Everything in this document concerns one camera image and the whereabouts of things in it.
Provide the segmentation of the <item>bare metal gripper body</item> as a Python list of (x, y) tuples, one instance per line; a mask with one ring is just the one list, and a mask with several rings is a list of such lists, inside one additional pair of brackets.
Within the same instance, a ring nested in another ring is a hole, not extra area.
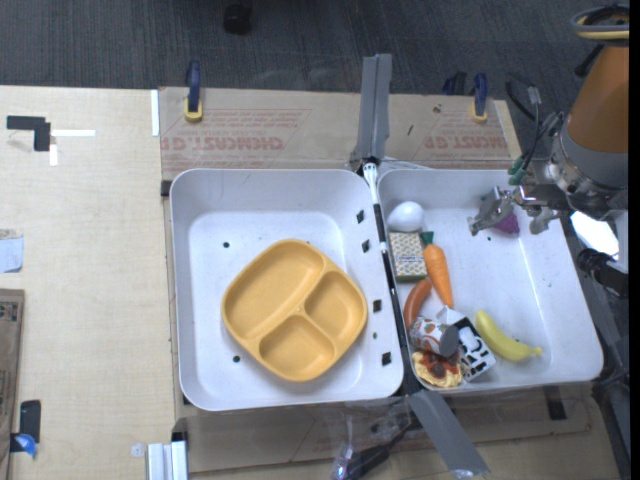
[(542, 210), (614, 215), (628, 210), (628, 189), (612, 188), (584, 175), (569, 160), (519, 158), (513, 164), (513, 200), (529, 214)]

